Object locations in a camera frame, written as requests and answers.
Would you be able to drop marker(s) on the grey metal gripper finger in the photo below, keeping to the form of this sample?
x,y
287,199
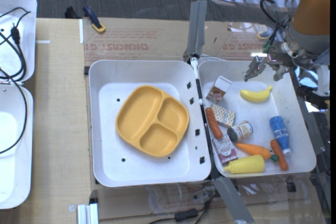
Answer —
x,y
255,67
280,73

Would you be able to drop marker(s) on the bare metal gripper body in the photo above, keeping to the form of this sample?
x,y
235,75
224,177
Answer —
x,y
295,54

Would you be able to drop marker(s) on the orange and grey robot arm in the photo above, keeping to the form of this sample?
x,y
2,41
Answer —
x,y
312,13

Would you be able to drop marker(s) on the yellow banana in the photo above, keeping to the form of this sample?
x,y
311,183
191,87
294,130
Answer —
x,y
256,95

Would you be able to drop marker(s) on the white and brown carton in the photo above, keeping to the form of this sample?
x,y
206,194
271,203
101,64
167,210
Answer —
x,y
218,90

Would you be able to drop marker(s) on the white plastic tray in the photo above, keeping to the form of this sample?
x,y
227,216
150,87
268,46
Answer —
x,y
110,149
262,112

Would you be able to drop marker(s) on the yellow patterned packet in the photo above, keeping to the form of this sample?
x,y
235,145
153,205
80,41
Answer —
x,y
224,115

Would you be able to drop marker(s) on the blue bottle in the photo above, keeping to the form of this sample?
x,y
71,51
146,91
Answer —
x,y
279,131

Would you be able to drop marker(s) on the small white and yellow can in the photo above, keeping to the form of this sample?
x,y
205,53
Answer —
x,y
241,130

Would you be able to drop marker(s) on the orange sausage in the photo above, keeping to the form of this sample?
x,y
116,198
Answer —
x,y
213,123
279,155

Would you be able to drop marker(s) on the orange carrot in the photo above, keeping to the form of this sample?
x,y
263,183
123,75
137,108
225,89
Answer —
x,y
253,150

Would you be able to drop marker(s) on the yellow squeeze bottle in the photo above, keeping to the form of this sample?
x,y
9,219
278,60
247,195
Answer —
x,y
248,164

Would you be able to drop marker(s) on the brown cardboard board red print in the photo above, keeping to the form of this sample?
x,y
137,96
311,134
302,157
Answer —
x,y
147,42

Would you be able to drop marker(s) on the yellow divided plate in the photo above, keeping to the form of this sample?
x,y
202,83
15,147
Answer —
x,y
141,112

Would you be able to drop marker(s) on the black cylinder on white bracket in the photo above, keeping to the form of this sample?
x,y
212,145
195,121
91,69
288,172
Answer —
x,y
313,95

